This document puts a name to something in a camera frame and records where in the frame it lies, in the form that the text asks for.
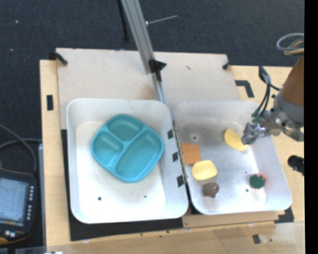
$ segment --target metal pole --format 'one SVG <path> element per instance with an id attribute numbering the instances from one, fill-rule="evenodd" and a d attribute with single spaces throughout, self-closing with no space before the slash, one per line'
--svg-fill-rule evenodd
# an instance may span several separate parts
<path id="1" fill-rule="evenodd" d="M 117 3 L 118 3 L 118 9 L 119 9 L 120 17 L 121 17 L 121 24 L 122 24 L 122 29 L 123 29 L 123 38 L 124 38 L 125 41 L 127 41 L 128 40 L 128 31 L 127 31 L 127 27 L 126 27 L 125 17 L 123 15 L 123 11 L 122 11 L 121 0 L 117 0 Z"/>
<path id="2" fill-rule="evenodd" d="M 42 241 L 46 245 L 46 205 L 45 205 L 45 173 L 43 165 L 43 145 L 39 144 L 39 177 L 40 177 L 40 200 L 41 200 L 41 224 L 42 224 Z"/>
<path id="3" fill-rule="evenodd" d="M 153 73 L 154 71 L 151 70 L 149 62 L 155 60 L 155 58 L 139 0 L 121 0 L 121 2 L 140 53 L 145 72 L 147 74 Z M 158 94 L 158 99 L 166 104 L 161 80 L 159 80 L 155 74 L 153 74 L 153 83 Z"/>

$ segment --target dark carpet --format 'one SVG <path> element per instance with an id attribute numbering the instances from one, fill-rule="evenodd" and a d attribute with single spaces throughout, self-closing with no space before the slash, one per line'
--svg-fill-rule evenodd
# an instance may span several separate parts
<path id="1" fill-rule="evenodd" d="M 232 65 L 292 66 L 276 41 L 304 33 L 305 0 L 140 0 L 155 51 L 225 53 Z M 117 0 L 0 0 L 0 123 L 41 138 L 39 60 L 57 47 L 136 50 L 125 44 Z M 13 137 L 0 129 L 0 144 Z M 23 146 L 1 151 L 6 168 L 29 172 Z M 32 236 L 12 248 L 42 245 Z"/>

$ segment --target white tray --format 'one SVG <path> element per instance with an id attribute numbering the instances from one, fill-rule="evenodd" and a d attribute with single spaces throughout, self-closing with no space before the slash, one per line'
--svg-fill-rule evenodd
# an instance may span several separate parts
<path id="1" fill-rule="evenodd" d="M 178 143 L 196 143 L 202 160 L 212 160 L 218 169 L 215 198 L 203 196 L 202 184 L 191 174 L 191 165 L 183 165 L 191 201 L 202 214 L 216 215 L 254 211 L 282 211 L 291 205 L 282 166 L 272 137 L 258 139 L 244 152 L 229 147 L 224 141 L 227 128 L 240 136 L 258 105 L 249 101 L 186 101 L 177 103 L 174 121 Z M 254 173 L 266 176 L 261 189 L 250 187 Z"/>
<path id="2" fill-rule="evenodd" d="M 96 131 L 111 117 L 128 114 L 154 129 L 163 139 L 164 153 L 155 168 L 138 183 L 125 183 L 92 157 Z M 181 161 L 170 110 L 158 101 L 75 99 L 67 108 L 70 206 L 83 223 L 112 223 L 179 218 L 188 209 L 186 188 L 178 184 Z"/>

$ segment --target yellow toy food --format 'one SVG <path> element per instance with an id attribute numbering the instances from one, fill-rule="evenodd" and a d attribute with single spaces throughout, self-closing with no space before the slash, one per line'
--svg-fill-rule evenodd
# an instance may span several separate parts
<path id="1" fill-rule="evenodd" d="M 231 129 L 226 130 L 224 139 L 226 144 L 228 144 L 230 147 L 236 150 L 244 151 L 249 146 L 244 145 L 240 136 Z"/>
<path id="2" fill-rule="evenodd" d="M 206 180 L 218 174 L 218 170 L 211 160 L 195 163 L 192 166 L 192 176 L 196 180 Z"/>

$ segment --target brown mushroom toy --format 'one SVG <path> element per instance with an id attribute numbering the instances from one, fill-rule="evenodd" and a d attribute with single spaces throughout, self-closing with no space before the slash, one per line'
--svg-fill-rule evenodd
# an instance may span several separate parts
<path id="1" fill-rule="evenodd" d="M 202 187 L 202 193 L 205 196 L 216 197 L 219 191 L 219 185 L 217 183 L 207 183 Z"/>

